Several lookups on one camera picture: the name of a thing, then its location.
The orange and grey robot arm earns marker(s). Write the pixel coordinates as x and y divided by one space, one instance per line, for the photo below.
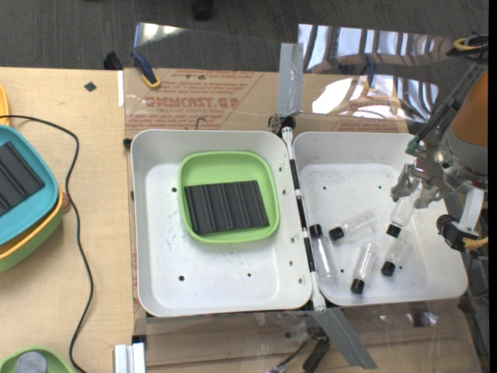
471 111

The thin black and white rod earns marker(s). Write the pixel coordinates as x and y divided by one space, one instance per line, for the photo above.
297 192

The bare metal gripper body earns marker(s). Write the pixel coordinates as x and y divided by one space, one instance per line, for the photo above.
433 171

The brown cardboard board red print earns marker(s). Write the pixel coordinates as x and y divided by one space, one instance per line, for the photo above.
233 103

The yellow plate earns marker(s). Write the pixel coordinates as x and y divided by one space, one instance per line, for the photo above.
3 105

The orange plate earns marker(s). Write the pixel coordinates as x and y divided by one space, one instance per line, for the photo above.
50 233

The black cylinder on white bracket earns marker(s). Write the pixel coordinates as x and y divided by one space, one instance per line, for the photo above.
450 229

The black ribbed rack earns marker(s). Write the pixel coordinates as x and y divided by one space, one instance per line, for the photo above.
227 207
15 177

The grey metal can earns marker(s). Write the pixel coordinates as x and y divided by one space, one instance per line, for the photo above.
31 363

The blue plate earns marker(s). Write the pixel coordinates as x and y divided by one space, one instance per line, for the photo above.
39 208

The clear plastic bottle black cap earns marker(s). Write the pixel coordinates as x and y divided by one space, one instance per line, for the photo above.
400 213
394 255
355 224
365 264
324 255

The green plate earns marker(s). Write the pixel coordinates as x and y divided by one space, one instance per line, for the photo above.
58 361
229 167
46 251

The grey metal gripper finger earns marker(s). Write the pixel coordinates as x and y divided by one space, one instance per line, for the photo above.
429 197
404 183

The white plastic tray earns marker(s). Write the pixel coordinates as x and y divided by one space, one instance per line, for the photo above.
217 274
349 185

